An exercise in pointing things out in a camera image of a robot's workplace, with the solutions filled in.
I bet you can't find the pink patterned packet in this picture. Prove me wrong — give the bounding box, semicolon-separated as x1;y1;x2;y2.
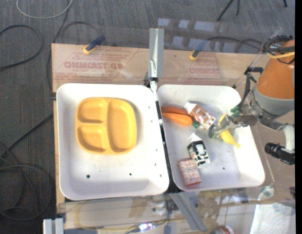
178;157;202;187

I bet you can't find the black cylinder on white bracket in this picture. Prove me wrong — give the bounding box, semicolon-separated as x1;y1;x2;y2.
264;124;295;166

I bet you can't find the orange toy carrot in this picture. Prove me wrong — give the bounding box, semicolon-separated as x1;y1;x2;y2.
161;112;200;129

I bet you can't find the brown cardboard board, red print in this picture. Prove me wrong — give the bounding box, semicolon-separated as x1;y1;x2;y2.
51;42;276;206

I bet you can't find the red and white can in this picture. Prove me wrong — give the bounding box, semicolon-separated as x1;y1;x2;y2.
215;225;235;234

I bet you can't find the orange-red toy sausage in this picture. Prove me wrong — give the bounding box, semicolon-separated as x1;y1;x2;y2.
161;105;190;116

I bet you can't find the white plastic tray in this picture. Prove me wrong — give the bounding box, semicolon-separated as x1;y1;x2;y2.
156;84;266;193
56;82;170;201

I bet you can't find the yellow banana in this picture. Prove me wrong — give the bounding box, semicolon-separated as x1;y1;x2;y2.
218;114;241;149

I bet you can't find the brown and white carton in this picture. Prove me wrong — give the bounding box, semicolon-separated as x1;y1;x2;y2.
184;101;216;132

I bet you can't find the black and white milk carton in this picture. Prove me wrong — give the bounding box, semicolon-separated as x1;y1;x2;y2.
186;133;211;169

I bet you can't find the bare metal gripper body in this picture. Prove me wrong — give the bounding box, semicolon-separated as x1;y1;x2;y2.
231;114;261;130

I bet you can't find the orange divided plate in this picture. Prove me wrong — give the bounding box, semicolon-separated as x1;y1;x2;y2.
75;97;138;156

